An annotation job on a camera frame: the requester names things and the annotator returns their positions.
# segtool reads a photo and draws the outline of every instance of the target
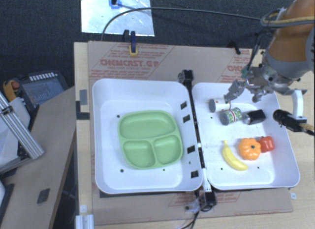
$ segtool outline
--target multimeter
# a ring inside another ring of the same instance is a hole
[[[8,101],[20,97],[31,113],[38,105],[45,103],[68,89],[59,71],[31,73],[23,78],[13,78],[3,83],[3,91]]]

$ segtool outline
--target green plate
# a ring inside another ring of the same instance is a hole
[[[183,144],[174,118],[165,111],[140,111],[124,115],[118,136],[126,161],[136,169],[154,169],[175,164]]]

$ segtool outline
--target tomato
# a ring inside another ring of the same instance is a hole
[[[260,150],[262,153],[271,151],[275,148],[274,141],[270,136],[262,137],[258,142],[260,143]]]

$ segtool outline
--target toy pumpkin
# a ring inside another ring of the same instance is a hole
[[[256,160],[260,153],[260,143],[254,138],[243,138],[238,145],[241,156],[246,160]]]

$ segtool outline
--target yellow banana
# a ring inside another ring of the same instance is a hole
[[[222,150],[222,155],[225,161],[233,168],[238,171],[245,171],[248,169],[248,166],[238,160],[232,153],[231,149],[227,145],[227,140],[224,140],[224,147]]]

